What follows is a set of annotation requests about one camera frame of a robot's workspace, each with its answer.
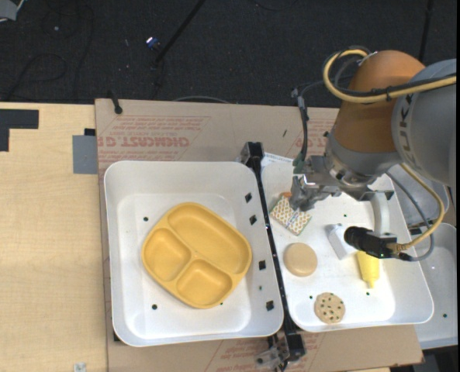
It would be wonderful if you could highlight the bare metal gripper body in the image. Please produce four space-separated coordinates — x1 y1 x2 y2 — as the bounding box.
292 154 372 202

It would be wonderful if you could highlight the orange patterned white packet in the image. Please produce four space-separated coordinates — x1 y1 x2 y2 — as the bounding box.
268 195 313 236

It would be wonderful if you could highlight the small white carton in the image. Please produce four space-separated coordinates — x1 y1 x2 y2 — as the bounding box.
324 222 358 260

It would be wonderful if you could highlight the thin black rod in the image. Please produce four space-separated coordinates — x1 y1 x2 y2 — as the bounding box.
251 156 297 349

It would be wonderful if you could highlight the beige round bread bun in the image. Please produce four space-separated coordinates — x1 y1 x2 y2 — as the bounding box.
282 242 319 278

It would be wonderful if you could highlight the tan biscuit with green dots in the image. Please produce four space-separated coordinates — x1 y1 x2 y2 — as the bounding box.
313 291 347 326

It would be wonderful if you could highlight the white plastic tray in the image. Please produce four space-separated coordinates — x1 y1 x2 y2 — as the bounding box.
259 152 435 333
103 160 285 348
410 222 458 350

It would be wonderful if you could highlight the yellow divided plate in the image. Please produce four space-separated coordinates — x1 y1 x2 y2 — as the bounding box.
140 201 254 311

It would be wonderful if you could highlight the brown cardboard board red print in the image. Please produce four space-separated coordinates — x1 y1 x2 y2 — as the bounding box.
94 98 425 372

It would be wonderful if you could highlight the black cylinder on white bracket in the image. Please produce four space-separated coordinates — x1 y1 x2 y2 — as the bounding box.
343 190 399 260

